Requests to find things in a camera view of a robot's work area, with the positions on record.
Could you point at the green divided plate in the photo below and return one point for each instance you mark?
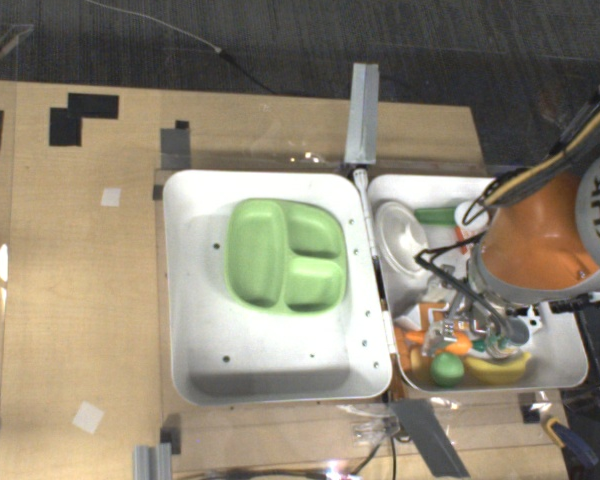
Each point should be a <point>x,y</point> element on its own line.
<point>260,258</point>

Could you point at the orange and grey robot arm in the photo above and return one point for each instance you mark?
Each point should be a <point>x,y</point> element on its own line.
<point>540,238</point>

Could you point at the green bottle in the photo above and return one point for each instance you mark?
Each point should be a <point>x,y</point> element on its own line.
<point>435,216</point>

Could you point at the white bowl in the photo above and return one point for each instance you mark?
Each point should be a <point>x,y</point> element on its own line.
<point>397,233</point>

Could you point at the orange and white carton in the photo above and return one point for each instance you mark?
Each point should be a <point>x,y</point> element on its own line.
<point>430,315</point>

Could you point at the green ball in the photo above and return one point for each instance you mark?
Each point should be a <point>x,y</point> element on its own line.
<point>447,369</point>

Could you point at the white and orange bottle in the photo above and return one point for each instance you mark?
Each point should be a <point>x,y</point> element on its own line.
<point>467,218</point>

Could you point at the white plastic tray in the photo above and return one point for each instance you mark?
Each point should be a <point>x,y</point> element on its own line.
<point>555,358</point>
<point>260,348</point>

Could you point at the yellow banana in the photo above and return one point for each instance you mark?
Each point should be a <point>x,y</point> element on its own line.
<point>495,370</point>

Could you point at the orange carrot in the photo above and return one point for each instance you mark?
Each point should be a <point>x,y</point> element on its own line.
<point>462,345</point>

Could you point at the yellow toy food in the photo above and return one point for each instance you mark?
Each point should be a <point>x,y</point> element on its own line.
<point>420,365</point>

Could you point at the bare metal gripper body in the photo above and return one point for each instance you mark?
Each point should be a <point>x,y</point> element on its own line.
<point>472,308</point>

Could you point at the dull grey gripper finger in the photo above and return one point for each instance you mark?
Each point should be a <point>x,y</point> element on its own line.
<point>442,335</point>
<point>476,325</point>

